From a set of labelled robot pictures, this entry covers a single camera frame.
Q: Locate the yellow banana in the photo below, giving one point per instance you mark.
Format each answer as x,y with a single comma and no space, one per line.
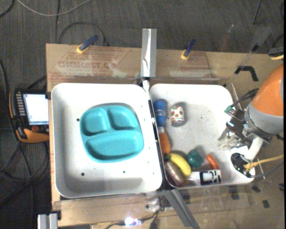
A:
182,164

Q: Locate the white plastic tray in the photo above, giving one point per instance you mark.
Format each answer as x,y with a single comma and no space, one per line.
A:
66,151
205,132

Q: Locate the blue divided plate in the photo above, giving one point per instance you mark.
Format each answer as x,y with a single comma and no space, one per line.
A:
109,142

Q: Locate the orange carrot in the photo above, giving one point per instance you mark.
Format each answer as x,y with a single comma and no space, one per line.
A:
165,141

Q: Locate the white carton with black print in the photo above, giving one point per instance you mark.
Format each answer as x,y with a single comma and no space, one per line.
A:
208,177

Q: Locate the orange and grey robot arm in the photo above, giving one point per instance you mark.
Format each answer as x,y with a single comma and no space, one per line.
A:
269,96

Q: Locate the white can with red print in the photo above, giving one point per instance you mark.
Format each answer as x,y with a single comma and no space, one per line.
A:
177,115

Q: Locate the blue bottle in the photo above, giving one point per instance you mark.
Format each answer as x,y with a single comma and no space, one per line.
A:
160,113

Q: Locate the brown cardboard board, red print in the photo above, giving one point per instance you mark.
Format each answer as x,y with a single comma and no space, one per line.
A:
105,63

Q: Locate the green round toy vegetable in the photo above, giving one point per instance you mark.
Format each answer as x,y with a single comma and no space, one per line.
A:
195,159

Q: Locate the black cylinder on white bracket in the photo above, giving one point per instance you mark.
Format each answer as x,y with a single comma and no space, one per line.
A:
240,162

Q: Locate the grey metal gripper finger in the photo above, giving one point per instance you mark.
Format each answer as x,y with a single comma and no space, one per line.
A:
232,145
227,132

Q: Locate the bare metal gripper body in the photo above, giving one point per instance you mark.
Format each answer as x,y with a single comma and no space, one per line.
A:
239,125

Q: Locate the small orange sausage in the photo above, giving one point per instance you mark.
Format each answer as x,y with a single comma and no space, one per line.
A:
212,161

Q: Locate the pink and brown can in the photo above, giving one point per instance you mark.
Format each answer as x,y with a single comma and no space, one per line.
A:
174,174

